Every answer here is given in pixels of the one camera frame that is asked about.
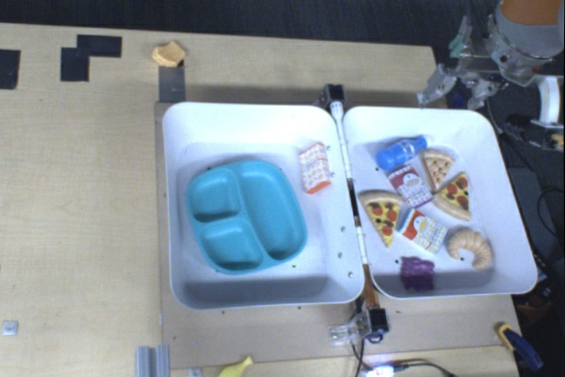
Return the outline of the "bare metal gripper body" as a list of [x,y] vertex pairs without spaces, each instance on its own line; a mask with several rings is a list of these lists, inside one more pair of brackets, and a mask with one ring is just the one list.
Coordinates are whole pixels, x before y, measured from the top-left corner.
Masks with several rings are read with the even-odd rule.
[[461,79],[486,80],[499,85],[509,82],[520,87],[529,86],[540,68],[553,60],[524,53],[494,38],[457,44],[455,56],[456,74]]

